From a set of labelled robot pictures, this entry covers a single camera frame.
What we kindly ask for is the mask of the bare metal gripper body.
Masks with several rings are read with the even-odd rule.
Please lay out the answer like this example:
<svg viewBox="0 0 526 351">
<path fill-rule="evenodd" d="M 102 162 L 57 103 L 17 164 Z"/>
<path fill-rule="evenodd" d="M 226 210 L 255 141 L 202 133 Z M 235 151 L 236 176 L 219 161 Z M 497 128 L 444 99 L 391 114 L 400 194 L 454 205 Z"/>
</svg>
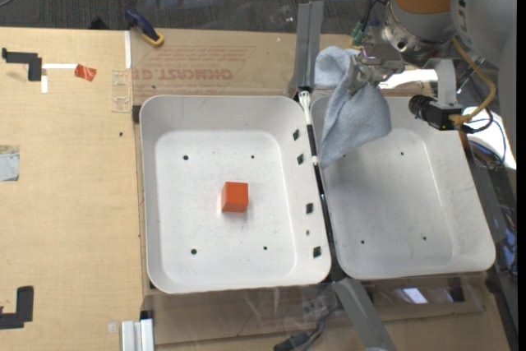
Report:
<svg viewBox="0 0 526 351">
<path fill-rule="evenodd" d="M 381 75 L 422 68 L 431 58 L 432 42 L 420 39 L 398 23 L 370 25 L 362 38 L 358 60 Z"/>
</svg>

